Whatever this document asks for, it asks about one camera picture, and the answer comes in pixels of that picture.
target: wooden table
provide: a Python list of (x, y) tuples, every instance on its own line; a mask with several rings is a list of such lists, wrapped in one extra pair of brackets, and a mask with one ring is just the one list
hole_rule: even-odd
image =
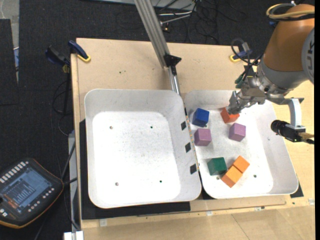
[[(85, 119), (86, 93), (97, 88), (169, 90), (170, 83), (150, 42), (78, 38), (77, 43), (92, 58), (84, 63), (76, 55), (71, 56), (80, 179), (79, 122)], [(177, 65), (182, 98), (192, 90), (233, 90), (234, 80), (243, 71), (241, 62), (229, 60), (232, 54), (229, 46), (168, 43), (168, 47), (171, 54), (182, 58)], [(308, 133), (314, 133), (314, 86), (306, 81), (289, 96), (305, 98), (301, 104), (302, 123)], [(273, 107), (278, 119), (290, 122), (288, 106)], [(274, 195), (213, 200), (199, 197), (190, 202), (191, 212), (81, 220), (85, 239), (315, 239), (314, 145), (287, 140), (285, 143), (303, 197)]]

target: concrete floor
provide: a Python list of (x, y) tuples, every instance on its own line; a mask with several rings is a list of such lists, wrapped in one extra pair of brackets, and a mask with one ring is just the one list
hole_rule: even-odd
[(0, 0), (0, 19), (10, 19), (13, 47), (19, 46), (19, 0)]

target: green cube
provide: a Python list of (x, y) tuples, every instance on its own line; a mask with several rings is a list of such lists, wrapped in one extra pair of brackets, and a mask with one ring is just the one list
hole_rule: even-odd
[(224, 174), (227, 171), (227, 165), (223, 157), (212, 158), (207, 165), (210, 175)]

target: device screen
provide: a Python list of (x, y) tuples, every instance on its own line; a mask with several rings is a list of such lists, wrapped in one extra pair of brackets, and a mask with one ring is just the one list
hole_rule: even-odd
[(19, 213), (52, 184), (31, 167), (27, 168), (1, 192), (8, 204)]

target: black floor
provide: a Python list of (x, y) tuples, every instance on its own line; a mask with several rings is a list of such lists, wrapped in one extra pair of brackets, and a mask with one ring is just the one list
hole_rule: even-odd
[[(257, 56), (264, 51), (273, 32), (265, 16), (267, 8), (292, 0), (206, 1), (198, 3), (191, 18), (172, 23), (170, 32), (164, 34), (167, 42), (230, 45), (234, 38), (242, 38), (253, 49), (252, 56)], [(315, 0), (305, 2), (315, 4)], [(18, 102), (0, 105), (0, 167), (32, 157), (60, 176), (59, 164), (64, 166), (68, 153), (68, 137), (64, 133), (72, 131), (73, 121), (72, 115), (62, 118), (52, 110), (54, 92), (66, 75), (59, 66), (47, 61), (46, 48), (53, 45), (68, 55), (67, 43), (75, 38), (147, 41), (148, 36), (135, 6), (125, 4), (20, 0), (19, 22)], [(56, 107), (62, 106), (63, 100), (57, 100)], [(38, 239), (59, 240), (63, 232), (71, 231), (66, 210), (68, 198), (66, 203), (61, 197), (54, 204)], [(42, 220), (18, 230), (0, 226), (0, 240), (34, 239)]]

